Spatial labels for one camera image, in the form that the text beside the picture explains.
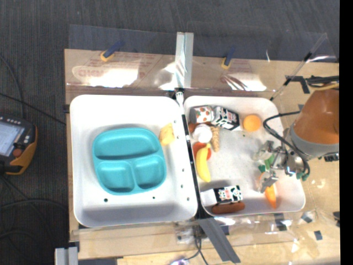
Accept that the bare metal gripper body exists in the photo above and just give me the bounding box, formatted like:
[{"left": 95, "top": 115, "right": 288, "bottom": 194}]
[{"left": 272, "top": 146, "right": 304, "bottom": 177}]

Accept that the orange carrot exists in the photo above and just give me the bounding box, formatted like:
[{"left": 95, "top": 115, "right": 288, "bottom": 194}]
[{"left": 257, "top": 164, "right": 278, "bottom": 210}]

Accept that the white plastic tray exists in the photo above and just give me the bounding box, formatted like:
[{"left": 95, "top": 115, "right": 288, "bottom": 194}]
[
  {"left": 69, "top": 94, "right": 199, "bottom": 228},
  {"left": 183, "top": 95, "right": 306, "bottom": 218}
]

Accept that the orange toy fruit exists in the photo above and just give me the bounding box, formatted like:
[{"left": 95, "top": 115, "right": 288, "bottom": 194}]
[{"left": 242, "top": 114, "right": 262, "bottom": 133}]

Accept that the white cow print carton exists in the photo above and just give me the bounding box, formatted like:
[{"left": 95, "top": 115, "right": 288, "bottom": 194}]
[{"left": 200, "top": 185, "right": 244, "bottom": 205}]

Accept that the brown sausage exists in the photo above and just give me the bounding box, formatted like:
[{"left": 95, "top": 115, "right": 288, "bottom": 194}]
[{"left": 211, "top": 201, "right": 246, "bottom": 215}]

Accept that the black and white cow carton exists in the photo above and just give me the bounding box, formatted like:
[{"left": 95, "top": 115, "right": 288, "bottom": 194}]
[{"left": 213, "top": 106, "right": 240, "bottom": 131}]

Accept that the brown cardboard board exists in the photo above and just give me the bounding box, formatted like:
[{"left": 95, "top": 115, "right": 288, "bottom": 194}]
[{"left": 63, "top": 48, "right": 340, "bottom": 260}]

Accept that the yellow banana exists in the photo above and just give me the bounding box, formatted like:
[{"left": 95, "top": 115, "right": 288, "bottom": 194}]
[{"left": 195, "top": 143, "right": 212, "bottom": 183}]

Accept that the red toy food piece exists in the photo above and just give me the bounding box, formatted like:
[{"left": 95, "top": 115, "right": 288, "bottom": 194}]
[{"left": 191, "top": 141, "right": 212, "bottom": 161}]

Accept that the white strawberry print carton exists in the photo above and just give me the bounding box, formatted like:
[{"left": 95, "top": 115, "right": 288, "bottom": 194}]
[{"left": 192, "top": 105, "right": 216, "bottom": 124}]

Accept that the yellow toy food piece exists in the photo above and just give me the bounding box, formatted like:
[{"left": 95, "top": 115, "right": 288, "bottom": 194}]
[{"left": 159, "top": 123, "right": 176, "bottom": 147}]

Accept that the blue divided plate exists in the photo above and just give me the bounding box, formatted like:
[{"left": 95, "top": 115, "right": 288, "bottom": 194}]
[{"left": 92, "top": 127, "right": 168, "bottom": 196}]

